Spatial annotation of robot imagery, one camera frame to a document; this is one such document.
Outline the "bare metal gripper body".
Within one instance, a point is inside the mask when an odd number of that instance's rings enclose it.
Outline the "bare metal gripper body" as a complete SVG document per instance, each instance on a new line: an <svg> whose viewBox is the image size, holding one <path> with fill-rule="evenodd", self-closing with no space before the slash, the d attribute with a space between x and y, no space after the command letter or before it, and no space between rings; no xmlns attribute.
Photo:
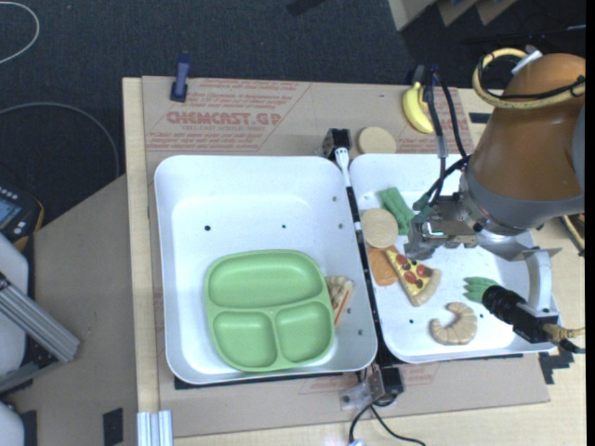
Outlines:
<svg viewBox="0 0 595 446"><path fill-rule="evenodd" d="M515 242L526 232L524 228L500 223L470 195L439 196L434 201L423 195L413 203L413 210L416 214L410 230L419 230L424 239L439 239L439 247L444 248L480 246L494 251Z"/></svg>

